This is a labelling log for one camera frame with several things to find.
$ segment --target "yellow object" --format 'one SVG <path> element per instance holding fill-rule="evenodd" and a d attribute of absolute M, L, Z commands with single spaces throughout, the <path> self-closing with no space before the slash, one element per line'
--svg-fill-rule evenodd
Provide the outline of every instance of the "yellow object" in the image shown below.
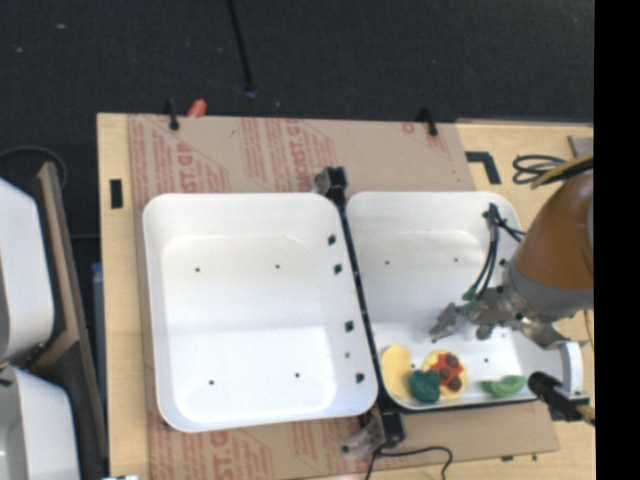
<path fill-rule="evenodd" d="M 384 385 L 391 396 L 412 398 L 409 389 L 411 375 L 411 353 L 407 347 L 393 345 L 382 353 L 380 358 Z"/>
<path fill-rule="evenodd" d="M 424 360 L 424 363 L 422 363 L 422 371 L 426 372 L 427 370 L 430 370 L 432 366 L 438 363 L 440 356 L 443 354 L 451 354 L 458 359 L 460 366 L 462 366 L 462 371 L 459 374 L 459 378 L 460 378 L 460 382 L 462 383 L 462 386 L 460 387 L 459 390 L 452 391 L 447 386 L 440 384 L 440 396 L 442 398 L 447 398 L 447 399 L 458 398 L 460 394 L 467 387 L 467 368 L 462 363 L 462 361 L 460 361 L 460 358 L 456 354 L 454 354 L 449 350 L 434 350 L 427 356 L 427 358 Z"/>
<path fill-rule="evenodd" d="M 545 172 L 542 176 L 540 176 L 536 181 L 534 181 L 531 184 L 531 190 L 535 190 L 540 185 L 544 185 L 544 183 L 550 180 L 551 178 L 555 178 L 556 176 L 563 174 L 565 171 L 567 171 L 571 167 L 580 165 L 581 163 L 587 162 L 592 158 L 593 158 L 593 151 L 590 153 L 586 153 L 582 156 L 579 156 L 577 158 L 572 158 L 571 160 L 567 160 L 563 164 L 560 164 L 558 167 L 554 167 L 553 169 Z"/>

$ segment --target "green object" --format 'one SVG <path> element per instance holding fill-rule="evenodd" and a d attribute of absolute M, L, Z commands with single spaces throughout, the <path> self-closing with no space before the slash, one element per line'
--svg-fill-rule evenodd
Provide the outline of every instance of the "green object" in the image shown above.
<path fill-rule="evenodd" d="M 470 286 L 469 289 L 462 294 L 462 300 L 473 300 L 476 296 L 477 286 Z"/>
<path fill-rule="evenodd" d="M 482 387 L 492 395 L 506 398 L 518 393 L 526 383 L 527 379 L 522 375 L 507 375 L 502 380 L 486 380 Z"/>
<path fill-rule="evenodd" d="M 437 402 L 440 399 L 440 375 L 435 370 L 415 370 L 409 375 L 409 389 L 421 402 Z"/>

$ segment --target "black carpet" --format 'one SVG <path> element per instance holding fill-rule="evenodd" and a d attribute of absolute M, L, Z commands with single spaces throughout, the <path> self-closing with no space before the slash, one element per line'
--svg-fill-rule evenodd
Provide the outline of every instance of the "black carpet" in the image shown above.
<path fill-rule="evenodd" d="M 97 233 L 96 114 L 592 121 L 595 0 L 0 0 L 0 151 L 64 158 L 72 234 Z M 37 155 L 0 159 L 22 184 Z M 95 241 L 75 242 L 91 304 Z"/>

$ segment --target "black clip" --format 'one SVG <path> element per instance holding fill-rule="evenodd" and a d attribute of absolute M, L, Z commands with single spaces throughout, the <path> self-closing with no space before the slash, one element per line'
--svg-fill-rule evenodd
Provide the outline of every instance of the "black clip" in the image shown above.
<path fill-rule="evenodd" d="M 427 123 L 429 127 L 429 135 L 433 135 L 434 137 L 438 136 L 438 127 L 436 126 L 436 120 L 433 117 L 433 114 L 427 107 L 422 107 L 418 115 L 414 119 L 417 123 Z"/>
<path fill-rule="evenodd" d="M 342 209 L 346 203 L 344 191 L 348 185 L 344 167 L 325 167 L 315 178 L 314 191 L 327 196 Z"/>
<path fill-rule="evenodd" d="M 176 116 L 176 104 L 173 102 L 172 98 L 167 98 L 167 102 L 164 105 L 164 113 L 169 114 L 171 120 L 169 121 L 169 128 L 173 131 L 176 131 L 180 128 L 180 123 L 178 123 L 178 118 Z"/>

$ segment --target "cable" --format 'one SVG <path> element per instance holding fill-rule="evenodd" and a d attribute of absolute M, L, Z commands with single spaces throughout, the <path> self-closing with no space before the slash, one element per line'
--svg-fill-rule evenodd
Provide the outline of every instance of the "cable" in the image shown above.
<path fill-rule="evenodd" d="M 513 161 L 513 168 L 516 173 L 513 175 L 513 182 L 516 185 L 533 183 L 545 172 L 564 162 L 564 158 L 551 155 L 518 155 Z"/>
<path fill-rule="evenodd" d="M 384 458 L 395 458 L 395 457 L 408 457 L 410 455 L 419 455 L 422 453 L 428 453 L 428 452 L 435 452 L 435 451 L 442 451 L 445 452 L 449 457 L 447 459 L 447 461 L 444 463 L 444 465 L 442 466 L 442 469 L 440 470 L 440 476 L 441 476 L 441 480 L 446 480 L 446 471 L 447 468 L 451 465 L 451 463 L 453 462 L 453 452 L 447 448 L 446 446 L 429 446 L 427 448 L 421 448 L 419 450 L 411 450 L 408 452 L 399 452 L 399 453 L 384 453 L 382 451 L 382 446 L 378 447 L 374 452 L 373 455 L 371 456 L 371 462 L 369 463 L 369 469 L 367 470 L 367 474 L 364 477 L 364 480 L 369 480 L 371 477 L 371 473 L 373 472 L 373 465 L 376 461 L 376 459 L 378 457 L 384 457 Z"/>
<path fill-rule="evenodd" d="M 60 168 L 60 189 L 64 190 L 64 187 L 67 185 L 67 179 L 69 177 L 69 171 L 67 169 L 67 164 L 64 162 L 62 157 L 58 155 L 55 151 L 52 151 L 47 148 L 43 148 L 40 146 L 16 146 L 13 148 L 5 149 L 4 151 L 0 151 L 0 159 L 9 158 L 13 155 L 20 155 L 24 153 L 35 153 L 39 155 L 44 155 L 52 160 L 54 160 L 58 167 Z"/>
<path fill-rule="evenodd" d="M 489 210 L 483 213 L 483 216 L 487 219 L 489 223 L 489 250 L 487 251 L 487 258 L 484 262 L 482 270 L 478 275 L 475 283 L 471 285 L 467 293 L 465 293 L 465 299 L 473 300 L 479 299 L 484 295 L 485 290 L 489 286 L 489 281 L 491 280 L 491 276 L 493 275 L 493 270 L 495 268 L 496 259 L 498 256 L 498 240 L 500 238 L 500 234 L 496 225 L 497 217 L 496 214 L 498 212 L 498 207 L 490 203 Z M 482 280 L 484 279 L 484 284 L 482 288 L 478 291 L 478 287 Z"/>
<path fill-rule="evenodd" d="M 566 161 L 551 155 L 518 155 L 513 161 L 513 168 L 516 170 L 513 182 L 516 185 L 531 184 L 533 190 L 592 169 L 593 152 Z"/>
<path fill-rule="evenodd" d="M 507 224 L 507 220 L 508 219 L 503 219 L 500 216 L 500 211 L 498 210 L 498 208 L 496 207 L 496 211 L 495 211 L 495 225 L 498 226 L 499 228 L 504 229 L 507 233 L 509 233 L 509 235 L 511 236 L 511 238 L 513 238 L 516 242 L 522 242 L 522 236 L 525 236 L 526 233 L 520 229 L 515 229 L 512 228 L 511 226 L 509 226 Z"/>
<path fill-rule="evenodd" d="M 242 72 L 244 73 L 245 94 L 247 95 L 248 98 L 253 99 L 255 98 L 256 87 L 253 83 L 251 66 L 249 65 L 249 56 L 247 55 L 247 49 L 244 44 L 242 29 L 240 28 L 240 20 L 238 19 L 238 13 L 236 12 L 236 4 L 234 0 L 225 0 L 225 1 L 227 2 L 227 10 L 229 11 L 229 17 L 231 18 L 231 26 L 233 27 L 233 34 L 236 38 L 238 53 L 240 54 Z"/>

